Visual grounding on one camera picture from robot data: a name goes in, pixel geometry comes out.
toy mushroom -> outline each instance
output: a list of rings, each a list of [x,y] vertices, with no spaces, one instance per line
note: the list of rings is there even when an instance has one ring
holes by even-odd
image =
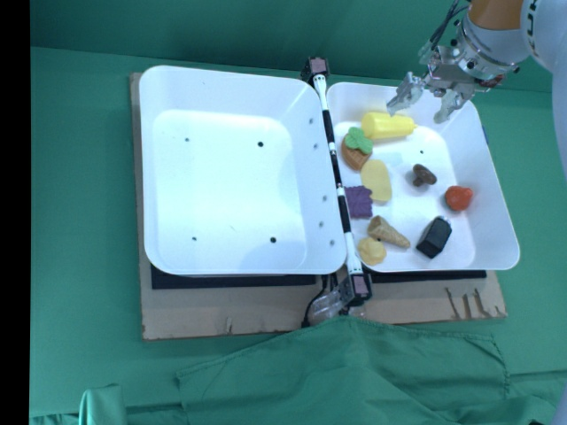
[[[416,178],[414,179],[414,186],[421,186],[422,184],[435,184],[437,177],[431,172],[431,170],[421,164],[414,165],[414,173]]]

